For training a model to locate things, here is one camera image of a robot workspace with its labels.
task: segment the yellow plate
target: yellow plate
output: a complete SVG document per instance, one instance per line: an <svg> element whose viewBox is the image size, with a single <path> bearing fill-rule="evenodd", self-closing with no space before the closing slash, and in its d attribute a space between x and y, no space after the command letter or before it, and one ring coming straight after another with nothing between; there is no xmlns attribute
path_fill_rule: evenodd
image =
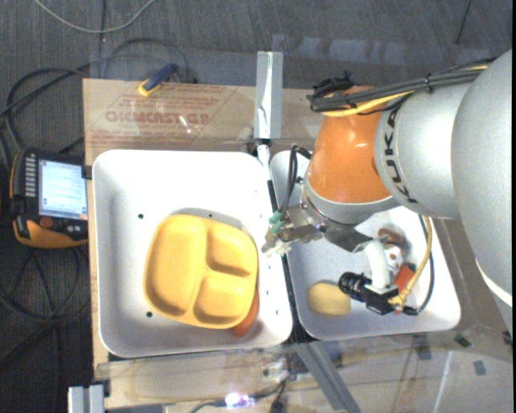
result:
<svg viewBox="0 0 516 413"><path fill-rule="evenodd" d="M228 329L249 313L258 253L234 226L186 214L157 227L147 253L144 295L163 317Z"/></svg>

